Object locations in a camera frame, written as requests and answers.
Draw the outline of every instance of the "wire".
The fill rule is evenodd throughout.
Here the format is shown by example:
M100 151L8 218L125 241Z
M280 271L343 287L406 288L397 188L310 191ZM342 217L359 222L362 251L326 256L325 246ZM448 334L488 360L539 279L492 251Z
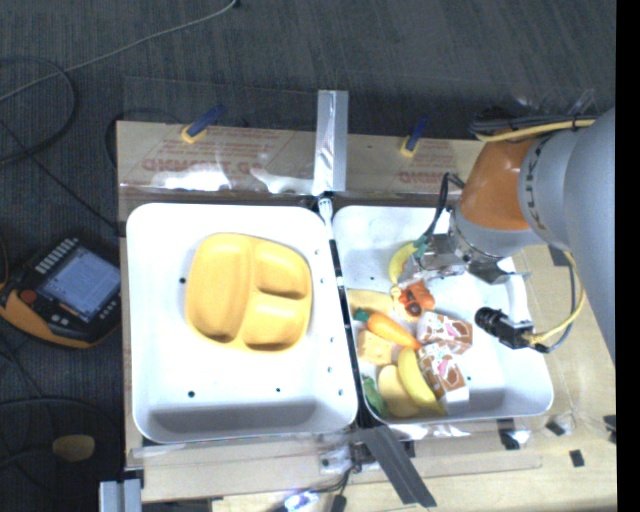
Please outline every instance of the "wire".
M15 357L15 354L11 351L11 349L9 348L9 344L7 343L7 340L5 338L4 335L0 334L0 342L3 344L4 349L6 351L5 352L0 352L0 356L5 359L12 367L13 369L18 373L18 375L20 376L20 379L22 380L23 386L24 386L24 391L27 395L28 398L31 398L31 395L29 393L29 384L31 384L31 387L33 387L33 389L35 390L35 395L38 398L42 397L42 393L40 392L40 389L38 388L38 386L35 384L35 382L33 381L33 379L29 376L29 374L27 374L27 372L24 370L24 368L22 367L22 365L20 364L20 361ZM55 433L55 429L53 426L53 420L51 417L51 411L47 408L47 406L45 406L46 410L47 410L47 420L48 420L48 424L49 424L49 429L52 433L52 435ZM27 423L30 424L31 422L31 417L29 416L29 419L27 420ZM25 437L22 439L22 441L20 443L18 443L20 446L24 446L25 442L26 442L26 437L28 435L28 429L23 429L23 432L25 434ZM9 453L9 445L7 444L4 434L0 433L0 441L2 442L2 445L4 447L4 451ZM47 450L48 453L52 453L52 449L51 447L49 447ZM18 470L20 471L20 473L22 473L22 475L24 476L24 478L26 480L28 480L33 486L37 487L38 489L40 489L44 494L46 494L50 499L53 500L64 500L64 501L68 501L68 498L66 496L60 496L58 494L56 494L51 488L47 487L46 485L44 485L42 482L40 482L39 480L37 480L36 478L34 478L28 471L27 469L22 465L22 459L26 458L27 455L30 455L29 450L25 450L25 451L20 451L17 454L11 455L8 458L4 459L2 462L0 462L0 469L7 467L13 463L16 464Z
M82 206L84 206L87 210L89 210L93 215L95 215L98 219L103 221L112 229L117 228L117 222L111 221L103 216L98 210L96 210L93 206L91 206L87 201L85 201L82 197L80 197L72 188L70 188L65 182L63 182L60 178L58 178L55 174L53 174L40 160L38 160L34 155L29 152L27 147L20 141L17 135L7 126L7 124L0 119L0 125L4 127L4 129L9 133L9 135L13 138L13 140L25 151L26 156L32 160L47 176L49 176L53 181L55 181L58 186L64 189L71 197L73 197L76 201L78 201Z
M579 279L577 277L576 262L573 259L573 256L569 252L565 252L564 254L567 260L569 261L569 265L571 266L570 270L571 270L571 275L573 276L573 279L579 282ZM585 304L585 300L586 300L586 294L584 291L584 287L580 284L580 297L578 299L578 304L572 308L571 313L563 322L553 327L552 329L549 329L548 331L541 332L541 333L524 333L522 337L525 340L529 341L529 343L531 343L533 348L536 348L536 350L539 350L541 352L550 352L551 350L554 350L559 346L559 344L562 341L564 341L564 339L568 335L567 329L569 329L569 327L573 324L575 319L578 317L578 315L582 311L582 308L584 307L584 304ZM562 338L558 342L556 342L553 346L546 347L545 345L541 345L542 342L548 340L552 336L555 336L563 329L565 330L565 333L563 334Z
M123 46L121 48L118 48L117 50L114 50L114 51L109 52L109 53L105 53L104 55L100 55L98 57L90 59L90 60L88 60L86 62L83 62L82 64L77 64L75 66L68 67L68 68L64 69L64 71L66 73L69 73L71 71L75 71L77 69L81 69L81 68L84 68L86 66L90 66L91 64L95 64L96 62L100 62L102 60L108 59L108 58L113 57L115 55L119 55L120 53L123 53L125 51L131 50L132 48L135 48L136 46L139 46L139 45L141 45L143 43L146 43L148 41L151 41L153 39L157 39L159 37L166 36L168 34L172 34L172 33L175 33L175 32L179 32L181 30L187 29L189 27L193 27L195 25L199 25L199 24L204 23L206 21L209 21L209 20L211 20L213 18L221 16L222 14L227 12L229 9L231 9L237 2L238 2L238 0L231 0L222 9L220 9L220 10L218 10L218 11L212 13L212 14L209 14L209 15L203 17L203 18L200 18L200 19L197 19L197 20L194 20L194 21L190 21L188 23L184 23L183 25L178 25L177 27L173 27L173 28L170 28L170 29L167 29L167 30L163 30L163 31L157 32L157 33L152 34L152 35L147 36L147 37L143 37L142 39L139 39L139 40L137 40L137 41L135 41L135 42L133 42L131 44L125 45L125 46ZM22 87L20 87L18 89L15 89L14 91L11 91L10 93L5 94L4 96L0 96L0 102L4 101L6 99L9 99L9 98L15 96L16 94L19 94L20 92L22 92L22 91L24 91L26 89L29 89L30 87L33 87L34 85L39 84L40 82L43 82L43 81L48 80L50 78L53 78L55 76L57 76L57 74L51 74L51 75L39 78L37 80L34 80L34 81L32 81L32 82L30 82L30 83L28 83L26 85L23 85Z
M578 120L578 121L565 121L561 123L543 124L540 126L533 126L531 128L525 128L523 130L514 130L499 135L482 135L476 133L475 136L483 142L499 142L504 140L520 139L531 135L539 135L541 133L548 133L558 130L566 130L571 128L585 128L591 126L595 120Z
M469 124L469 131L473 134L492 135L499 130L521 130L567 121L595 121L596 117L585 114L543 114L516 117L507 110L493 107L478 114Z
M74 398L61 398L61 397L36 397L36 398L23 398L18 400L9 400L6 402L0 402L0 409L4 408L12 408L20 405L33 405L33 404L43 404L43 405L71 405L75 407L79 407L81 409L85 409L89 412L92 412L105 420L114 431L119 432L120 429L116 425L116 423L111 419L111 417L103 412L101 409L89 405L81 400L76 400Z
M331 493L331 492L340 492L342 494L344 492L345 487L347 486L347 482L349 481L349 476L351 475L351 471L353 471L353 467L350 467L344 474L340 477L340 480L333 485L329 485L327 487L322 487L320 489L311 489L312 492L317 493Z
M436 225L438 224L438 220L442 215L442 212L447 206L447 197L449 195L449 182L454 183L458 188L464 188L464 182L455 174L450 172L445 172L444 176L442 176L442 182L440 183L440 192L438 194L438 203L436 205L436 213L433 216L433 220L426 231L413 243L414 247L417 248L416 254L417 260L420 261L420 258L424 254L431 238L433 237L433 232L436 229Z
M64 123L52 135L46 137L45 139L41 140L36 144L29 146L26 149L22 147L19 151L14 151L13 153L9 153L8 155L3 156L2 158L0 158L0 167L13 163L22 158L26 158L27 156L29 156L29 154L37 153L38 151L41 151L44 148L53 144L56 140L62 137L66 133L66 131L69 129L69 127L71 126L71 121L73 120L73 116L75 114L75 110L76 110L75 89L73 87L73 83L71 82L71 79L67 76L67 74L64 72L62 68L60 68L59 66L57 66L51 61L48 61L46 59L41 59L38 57L4 57L0 59L0 66L2 66L3 64L15 64L16 62L35 62L38 64L42 64L44 66L53 68L55 70L55 73L50 76L60 77L64 80L65 86L69 91L71 106L69 107L69 112L65 118ZM0 99L0 103L8 100L12 96L13 95L8 97L3 97L2 99Z
M32 448L29 450L25 450L22 452L18 452L14 455L11 455L9 457L6 457L2 460L0 460L0 469L4 469L6 467L9 467L11 464L13 464L14 462L18 462L22 459L25 459L27 457L30 457L32 455L42 455L43 453L52 453L51 451L51 447L50 446L46 446L46 447L40 447L40 448Z
M569 265L569 279L571 281L571 311L573 311L576 307L576 273L571 265ZM569 337L572 328L573 323L567 325L566 329L562 333L562 336L560 336L560 338L558 338L558 340L553 345L547 346L543 345L542 343L536 343L535 345L533 345L533 348L538 352L542 352L543 354L549 354L553 352Z

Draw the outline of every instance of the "metal bracket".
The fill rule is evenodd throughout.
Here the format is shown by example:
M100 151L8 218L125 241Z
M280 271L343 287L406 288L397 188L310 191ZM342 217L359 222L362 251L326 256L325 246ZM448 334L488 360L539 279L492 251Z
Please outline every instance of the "metal bracket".
M347 187L349 94L319 91L312 194L342 192Z
M139 478L123 482L100 482L100 512L142 512L142 482Z
M407 451L387 425L361 429L356 436L376 458L403 504L418 503L425 508L437 506Z
M497 423L500 442L505 447L505 450L519 450L520 443L514 435L516 432L516 425L513 418L499 419L497 420Z

